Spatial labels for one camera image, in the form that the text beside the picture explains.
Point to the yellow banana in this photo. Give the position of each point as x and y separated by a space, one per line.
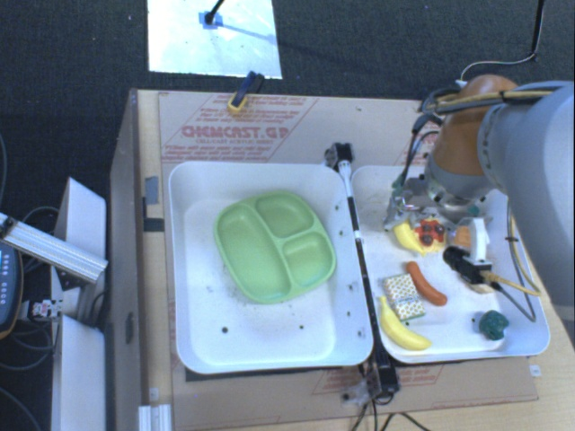
397 330
404 237

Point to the green divided plate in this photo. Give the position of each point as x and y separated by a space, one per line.
269 249

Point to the thin black and white rod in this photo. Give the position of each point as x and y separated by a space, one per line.
359 240

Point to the white and yellow patterned packet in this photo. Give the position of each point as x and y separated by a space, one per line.
404 296

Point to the yellow pizza slice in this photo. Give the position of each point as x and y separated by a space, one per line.
431 236

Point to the white plastic tray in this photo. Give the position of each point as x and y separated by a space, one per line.
202 321
453 330

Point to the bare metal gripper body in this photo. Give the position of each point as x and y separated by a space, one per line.
420 193

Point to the orange rounded toy food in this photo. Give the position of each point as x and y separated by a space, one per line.
462 237

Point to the black cylinder on white bracket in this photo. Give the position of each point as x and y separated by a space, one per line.
462 261

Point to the orange sausage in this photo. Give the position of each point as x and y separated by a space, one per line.
427 285

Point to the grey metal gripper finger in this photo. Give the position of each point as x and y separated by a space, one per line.
393 213
414 216

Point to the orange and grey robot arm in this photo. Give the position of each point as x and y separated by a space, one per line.
530 151

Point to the green broccoli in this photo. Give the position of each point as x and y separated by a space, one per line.
493 325

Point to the brown cardboard board red print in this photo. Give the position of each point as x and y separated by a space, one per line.
251 128

